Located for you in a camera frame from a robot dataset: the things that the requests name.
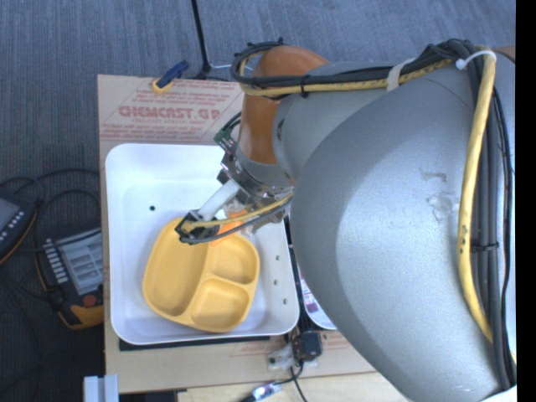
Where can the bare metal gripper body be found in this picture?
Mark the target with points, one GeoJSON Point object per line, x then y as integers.
{"type": "Point", "coordinates": [259, 191]}

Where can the orange carrot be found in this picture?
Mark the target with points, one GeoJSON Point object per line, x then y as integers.
{"type": "Point", "coordinates": [228, 229]}

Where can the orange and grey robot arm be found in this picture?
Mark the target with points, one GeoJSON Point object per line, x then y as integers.
{"type": "Point", "coordinates": [377, 224]}

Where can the thin black and white rod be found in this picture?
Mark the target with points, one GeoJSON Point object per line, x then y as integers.
{"type": "Point", "coordinates": [290, 233]}

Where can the yellow divided plate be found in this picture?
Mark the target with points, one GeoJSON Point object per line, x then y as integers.
{"type": "Point", "coordinates": [184, 274]}

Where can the white packet with red print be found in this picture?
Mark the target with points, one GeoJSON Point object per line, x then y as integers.
{"type": "Point", "coordinates": [310, 302]}

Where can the brown cardboard board red print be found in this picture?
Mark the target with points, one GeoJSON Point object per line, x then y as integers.
{"type": "Point", "coordinates": [167, 367]}

